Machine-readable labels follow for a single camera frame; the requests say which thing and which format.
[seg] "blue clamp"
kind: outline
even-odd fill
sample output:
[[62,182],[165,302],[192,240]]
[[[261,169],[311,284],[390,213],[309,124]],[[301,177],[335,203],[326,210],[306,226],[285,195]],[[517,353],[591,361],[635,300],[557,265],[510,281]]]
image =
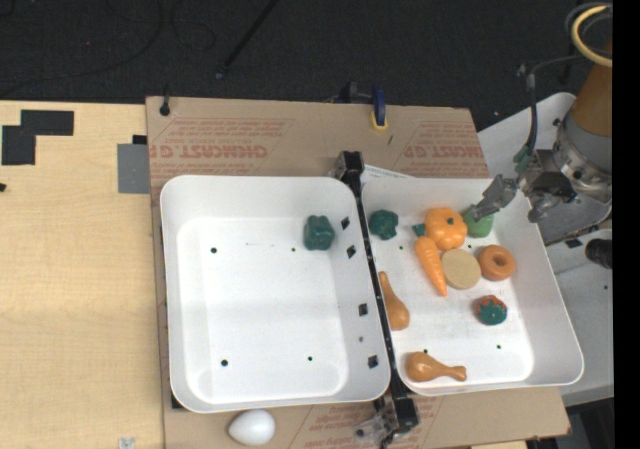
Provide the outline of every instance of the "blue clamp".
[[371,87],[371,99],[373,100],[373,112],[371,113],[373,128],[377,131],[384,131],[388,127],[386,104],[384,102],[384,92],[378,85]]

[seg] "toy tomato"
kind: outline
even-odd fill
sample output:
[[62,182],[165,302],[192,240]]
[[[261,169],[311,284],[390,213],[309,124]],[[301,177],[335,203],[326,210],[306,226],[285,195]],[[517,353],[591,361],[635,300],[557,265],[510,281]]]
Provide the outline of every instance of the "toy tomato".
[[434,207],[424,217],[424,232],[440,250],[451,250],[464,244],[468,228],[462,216],[450,207]]

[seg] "tan round disc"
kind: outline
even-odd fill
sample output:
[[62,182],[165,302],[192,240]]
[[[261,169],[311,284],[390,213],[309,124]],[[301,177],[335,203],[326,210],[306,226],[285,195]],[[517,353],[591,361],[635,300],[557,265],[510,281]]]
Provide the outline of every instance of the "tan round disc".
[[456,289],[469,289],[482,275],[478,260],[466,250],[456,248],[442,254],[442,269],[447,283]]

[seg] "white egg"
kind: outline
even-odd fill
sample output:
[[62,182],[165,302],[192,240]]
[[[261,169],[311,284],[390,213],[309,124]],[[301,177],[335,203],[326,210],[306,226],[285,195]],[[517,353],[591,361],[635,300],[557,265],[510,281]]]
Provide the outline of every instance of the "white egg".
[[276,421],[266,410],[248,410],[229,424],[229,436],[244,445],[264,445],[276,432]]

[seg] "black floor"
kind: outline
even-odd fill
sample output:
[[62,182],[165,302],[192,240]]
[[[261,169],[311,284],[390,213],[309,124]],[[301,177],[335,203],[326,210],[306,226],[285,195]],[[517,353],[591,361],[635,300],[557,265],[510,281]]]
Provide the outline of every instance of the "black floor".
[[[0,99],[324,101],[355,81],[389,104],[468,107],[482,130],[528,105],[518,65],[568,54],[578,1],[613,2],[280,0],[216,79],[269,0],[0,0]],[[538,97],[577,94],[589,70],[547,69]]]

